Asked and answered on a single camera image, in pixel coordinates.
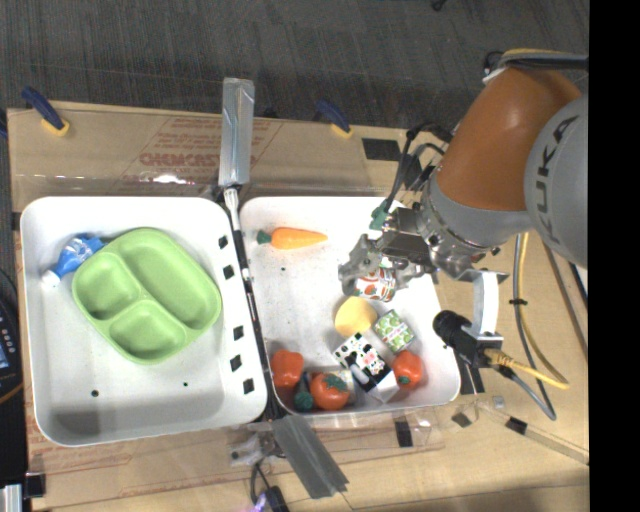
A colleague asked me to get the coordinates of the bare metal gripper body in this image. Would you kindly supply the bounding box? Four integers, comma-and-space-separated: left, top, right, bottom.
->
375, 206, 502, 281

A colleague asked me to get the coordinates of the white can with tomato print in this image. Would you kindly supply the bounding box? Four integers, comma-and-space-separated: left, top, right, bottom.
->
353, 268, 398, 303

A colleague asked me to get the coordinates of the yellow lemon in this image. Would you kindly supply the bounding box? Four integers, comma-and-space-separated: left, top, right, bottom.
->
333, 295, 379, 339

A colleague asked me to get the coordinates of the green and white can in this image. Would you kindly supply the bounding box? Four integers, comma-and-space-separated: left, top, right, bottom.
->
372, 308, 417, 354

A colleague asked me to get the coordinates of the orange carrot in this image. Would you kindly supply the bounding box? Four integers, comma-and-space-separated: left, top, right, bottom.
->
255, 226, 330, 251

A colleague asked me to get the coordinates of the white plastic tray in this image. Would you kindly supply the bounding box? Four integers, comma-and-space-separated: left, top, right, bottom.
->
238, 195, 462, 417
18, 195, 269, 448

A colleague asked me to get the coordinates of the orange bell pepper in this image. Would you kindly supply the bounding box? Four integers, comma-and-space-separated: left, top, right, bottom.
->
391, 349, 425, 392
269, 348, 306, 391

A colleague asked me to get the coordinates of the black and white cow-print carton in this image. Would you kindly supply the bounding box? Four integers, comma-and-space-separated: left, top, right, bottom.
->
331, 331, 400, 404

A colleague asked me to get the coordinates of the brown cardboard board red print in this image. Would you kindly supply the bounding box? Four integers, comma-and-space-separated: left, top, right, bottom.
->
6, 99, 590, 512

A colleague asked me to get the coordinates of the red tomato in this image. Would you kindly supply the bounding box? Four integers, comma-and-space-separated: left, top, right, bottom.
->
308, 371, 351, 412

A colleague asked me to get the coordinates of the dark green broccoli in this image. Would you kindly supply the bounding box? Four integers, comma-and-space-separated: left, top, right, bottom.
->
292, 374, 315, 413

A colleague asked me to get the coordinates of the green divided plate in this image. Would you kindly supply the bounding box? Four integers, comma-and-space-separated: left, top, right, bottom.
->
70, 226, 224, 366

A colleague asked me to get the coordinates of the blue and white bottle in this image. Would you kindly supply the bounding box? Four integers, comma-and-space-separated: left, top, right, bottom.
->
40, 232, 107, 291

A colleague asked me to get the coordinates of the black cylinder on white bracket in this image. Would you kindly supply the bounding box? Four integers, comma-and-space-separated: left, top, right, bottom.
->
432, 268, 510, 370

